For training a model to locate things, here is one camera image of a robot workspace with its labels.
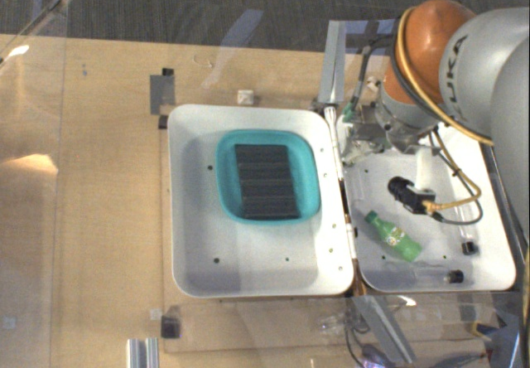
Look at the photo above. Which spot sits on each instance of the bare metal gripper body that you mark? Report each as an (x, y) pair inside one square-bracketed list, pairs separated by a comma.
[(372, 130)]

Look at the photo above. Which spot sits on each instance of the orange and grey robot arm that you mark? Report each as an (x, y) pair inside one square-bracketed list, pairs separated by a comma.
[(488, 68)]

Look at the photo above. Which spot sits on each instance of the teal plastic bowl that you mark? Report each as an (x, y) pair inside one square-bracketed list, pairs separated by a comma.
[(308, 175)]

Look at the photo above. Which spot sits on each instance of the green plastic bottle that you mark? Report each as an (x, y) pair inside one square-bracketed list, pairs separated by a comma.
[(393, 237)]

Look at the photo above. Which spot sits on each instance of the dark ribbed rectangular block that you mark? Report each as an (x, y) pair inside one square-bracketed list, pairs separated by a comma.
[(267, 182)]

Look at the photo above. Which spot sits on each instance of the white plastic tray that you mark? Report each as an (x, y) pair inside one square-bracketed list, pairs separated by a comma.
[(439, 242), (265, 258)]

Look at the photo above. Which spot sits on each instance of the small white cube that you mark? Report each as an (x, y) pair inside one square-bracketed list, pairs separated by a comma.
[(245, 96)]

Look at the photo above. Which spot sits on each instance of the clear bottle with black cap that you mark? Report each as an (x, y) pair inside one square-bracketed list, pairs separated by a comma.
[(454, 276), (469, 248)]

